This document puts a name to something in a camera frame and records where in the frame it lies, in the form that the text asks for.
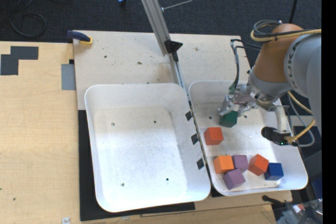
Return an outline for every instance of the purple cube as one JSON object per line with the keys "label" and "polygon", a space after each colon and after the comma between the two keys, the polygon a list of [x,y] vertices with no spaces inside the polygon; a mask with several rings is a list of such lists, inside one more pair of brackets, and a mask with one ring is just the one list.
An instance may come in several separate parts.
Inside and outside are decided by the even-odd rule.
{"label": "purple cube", "polygon": [[248,160],[246,155],[233,155],[233,164],[236,169],[240,169],[241,172],[245,172],[248,169]]}
{"label": "purple cube", "polygon": [[229,190],[239,187],[246,181],[240,169],[228,171],[223,175],[223,180]]}

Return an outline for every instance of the white tray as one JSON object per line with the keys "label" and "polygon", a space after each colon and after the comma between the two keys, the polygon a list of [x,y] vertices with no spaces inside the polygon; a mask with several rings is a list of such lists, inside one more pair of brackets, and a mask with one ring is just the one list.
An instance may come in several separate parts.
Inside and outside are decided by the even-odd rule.
{"label": "white tray", "polygon": [[[262,108],[245,112],[233,127],[219,125],[218,109],[232,81],[196,81],[190,85],[189,93],[196,122],[203,142],[211,181],[215,189],[225,196],[242,195],[274,190],[302,189],[308,182],[308,176],[298,148],[279,146],[261,135],[264,126],[277,127],[276,116]],[[221,127],[224,140],[219,145],[207,146],[204,132],[208,127]],[[222,174],[216,174],[213,160],[218,155],[247,155],[248,161],[260,154],[270,162],[282,164],[284,177],[277,180],[265,180],[264,175],[257,176],[251,171],[243,172],[246,180],[241,186],[228,190]]]}
{"label": "white tray", "polygon": [[85,94],[99,205],[121,212],[205,199],[211,184],[186,92],[174,83],[91,86]]}

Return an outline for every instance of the table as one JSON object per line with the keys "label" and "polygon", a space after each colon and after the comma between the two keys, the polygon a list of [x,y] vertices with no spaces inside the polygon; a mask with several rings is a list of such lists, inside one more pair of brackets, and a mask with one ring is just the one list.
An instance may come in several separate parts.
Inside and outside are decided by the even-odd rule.
{"label": "table", "polygon": [[[113,34],[120,38],[123,35]],[[127,35],[155,42],[151,33]],[[187,34],[172,34],[171,37],[184,43],[179,57],[181,69],[186,73],[192,68],[187,58],[193,65],[196,62],[201,65],[201,52],[210,54],[207,48],[220,43],[223,44],[221,50],[228,53],[218,65],[231,66],[231,70],[227,69],[220,78],[211,75],[207,79],[223,80],[234,74],[234,58],[228,41],[239,37]],[[66,221],[65,218],[69,218],[71,223],[91,224],[120,223],[123,220],[128,220],[127,223],[275,222],[271,205],[262,200],[261,193],[209,196],[195,202],[195,210],[192,211],[81,221],[78,154],[78,109],[81,100],[78,100],[78,94],[83,92],[84,86],[76,84],[77,90],[67,88],[65,81],[74,78],[69,74],[69,77],[62,77],[62,66],[68,66],[75,58],[74,44],[0,42],[0,54],[11,54],[11,47],[38,47],[38,59],[19,59],[18,75],[0,76],[0,218],[3,223],[57,224],[62,223],[62,219]],[[239,53],[243,74],[249,66],[244,51]],[[75,59],[75,67],[77,61],[80,61],[79,58]],[[82,71],[76,67],[76,77]],[[197,79],[203,76],[204,73],[199,73]],[[186,85],[195,80],[190,76],[184,79]],[[282,202],[292,200],[289,190],[272,191],[267,195]]]}

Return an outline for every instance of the gray tape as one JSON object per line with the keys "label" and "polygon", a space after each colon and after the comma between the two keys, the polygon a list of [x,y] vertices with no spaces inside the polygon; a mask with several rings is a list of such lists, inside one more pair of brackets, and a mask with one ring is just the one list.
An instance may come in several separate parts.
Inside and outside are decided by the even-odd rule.
{"label": "gray tape", "polygon": [[62,64],[62,90],[76,90],[75,65]]}

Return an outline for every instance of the orange cube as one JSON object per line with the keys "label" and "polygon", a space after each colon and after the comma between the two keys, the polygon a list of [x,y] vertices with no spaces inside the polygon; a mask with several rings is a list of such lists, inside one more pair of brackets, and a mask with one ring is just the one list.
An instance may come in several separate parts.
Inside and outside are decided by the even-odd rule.
{"label": "orange cube", "polygon": [[204,132],[205,143],[207,145],[218,145],[223,141],[223,133],[221,127],[209,127]]}
{"label": "orange cube", "polygon": [[216,174],[224,174],[228,171],[235,169],[232,156],[221,155],[214,159],[214,166]]}
{"label": "orange cube", "polygon": [[268,163],[268,159],[264,158],[260,154],[257,154],[251,158],[248,164],[248,169],[257,176],[260,176],[267,171]]}

